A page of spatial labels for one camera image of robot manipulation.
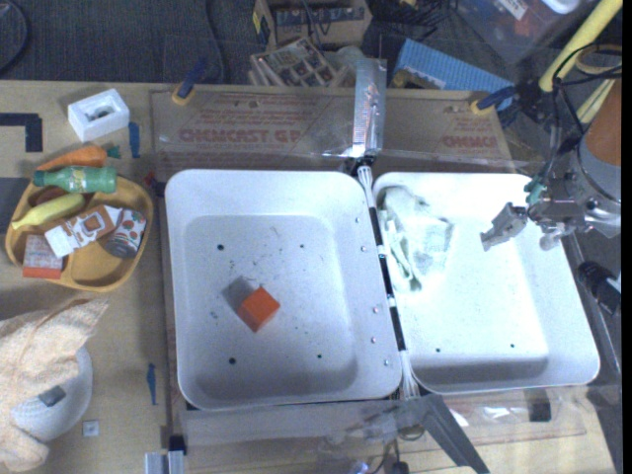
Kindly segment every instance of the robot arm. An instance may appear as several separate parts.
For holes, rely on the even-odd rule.
[[[508,203],[481,234],[487,251],[517,235],[527,223],[542,229],[540,245],[550,249],[573,231],[596,229],[608,238],[621,231],[621,84],[617,79],[588,132],[559,177],[545,167],[527,185],[527,207]]]

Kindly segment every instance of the black cable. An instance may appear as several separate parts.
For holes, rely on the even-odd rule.
[[[384,466],[384,462],[386,462],[386,457],[388,456],[388,453],[391,450],[391,445],[392,445],[392,442],[389,442],[388,444],[384,444],[384,453],[382,454],[381,461],[377,464],[377,467],[375,467],[374,470],[372,470],[371,472],[368,472],[367,474],[377,474],[379,472],[379,469],[381,469]]]
[[[556,159],[566,154],[567,152],[571,151],[572,149],[574,149],[582,141],[582,138],[584,137],[584,134],[586,133],[586,130],[584,126],[582,125],[582,122],[577,116],[577,111],[575,111],[575,108],[573,107],[573,104],[571,103],[571,99],[566,91],[566,88],[568,86],[578,86],[578,85],[585,84],[585,83],[595,81],[595,80],[615,79],[615,78],[622,77],[622,72],[621,72],[622,65],[616,65],[598,74],[587,74],[585,72],[582,72],[582,74],[585,77],[577,81],[563,81],[559,77],[559,73],[562,71],[564,66],[571,60],[571,58],[573,58],[573,56],[575,56],[579,52],[589,47],[593,47],[596,45],[597,45],[597,50],[598,50],[598,44],[596,44],[596,42],[591,42],[589,44],[583,45],[582,47],[575,49],[566,58],[564,58],[564,60],[559,64],[559,66],[555,69],[555,72],[553,73],[553,76],[552,76],[553,91],[551,92],[551,99],[553,101],[553,121],[554,121],[553,131],[556,132],[556,135],[555,135],[555,142],[551,146],[551,155],[549,159],[547,160],[547,162],[542,167],[541,172],[539,173],[539,176],[544,183],[547,182],[548,176],[553,170],[553,166],[555,165]],[[560,95],[562,97],[564,104],[566,105],[568,112],[571,114],[571,118],[573,119],[574,125],[577,127],[580,134],[579,137],[569,138],[569,139],[566,139],[564,142],[561,141],[562,126],[561,126],[559,107],[557,103],[557,98]]]
[[[208,27],[210,28],[212,34],[213,34],[213,40],[212,40],[212,45],[211,48],[213,49],[213,56],[215,56],[216,60],[215,60],[215,64],[213,65],[216,69],[217,69],[217,74],[214,75],[212,78],[210,78],[209,74],[206,74],[206,79],[204,79],[204,82],[209,82],[209,81],[214,81],[216,84],[222,84],[224,82],[226,82],[226,72],[225,72],[225,68],[224,68],[224,61],[223,61],[223,57],[222,57],[222,51],[221,48],[219,46],[219,40],[217,38],[217,32],[215,27],[213,26],[213,22],[210,19],[210,14],[208,12],[208,0],[204,0],[204,13],[206,15],[206,22],[208,24]]]
[[[312,8],[307,3],[307,0],[300,0],[300,2],[303,4],[303,7],[305,8],[305,12],[307,13],[307,18],[309,19],[309,23],[311,25],[311,28],[314,31],[314,34],[316,35],[316,42],[317,42],[317,45],[318,45],[318,49],[320,51],[322,51],[323,50],[323,43],[321,43],[321,41],[320,41],[320,34],[318,33],[318,27],[316,26],[316,20],[314,19],[314,14],[312,13]]]
[[[5,70],[7,70],[10,66],[12,66],[20,58],[22,53],[25,51],[29,43],[29,40],[31,39],[31,32],[29,30],[29,21],[27,20],[27,17],[22,12],[22,9],[20,9],[20,7],[18,7],[12,0],[0,0],[0,3],[5,3],[6,5],[9,6],[9,10],[6,12],[11,12],[11,9],[14,9],[18,13],[18,17],[20,18],[20,21],[22,23],[21,32],[23,35],[22,43],[20,44],[20,47],[18,48],[17,52],[8,61],[6,61],[4,65],[0,65],[0,75],[1,75]]]
[[[399,444],[397,443],[397,439],[393,440],[393,445],[395,446],[395,458],[397,458],[397,463],[399,463]]]

